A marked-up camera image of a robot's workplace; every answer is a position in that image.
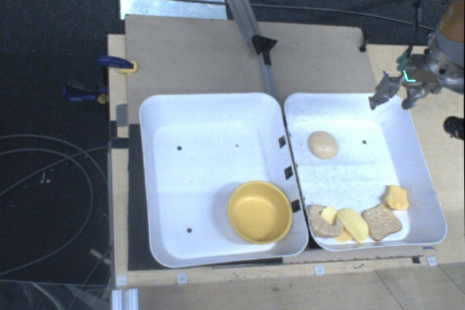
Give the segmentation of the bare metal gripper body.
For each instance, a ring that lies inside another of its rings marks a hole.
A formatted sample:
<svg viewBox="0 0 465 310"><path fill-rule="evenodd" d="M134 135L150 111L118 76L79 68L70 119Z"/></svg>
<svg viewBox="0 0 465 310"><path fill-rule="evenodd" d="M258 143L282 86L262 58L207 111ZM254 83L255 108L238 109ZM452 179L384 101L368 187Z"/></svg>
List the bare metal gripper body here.
<svg viewBox="0 0 465 310"><path fill-rule="evenodd" d="M419 86L430 85L436 89L448 89L457 94L464 93L464 49L444 52L428 47L421 54L407 51L399 57L399 71L404 82Z"/></svg>

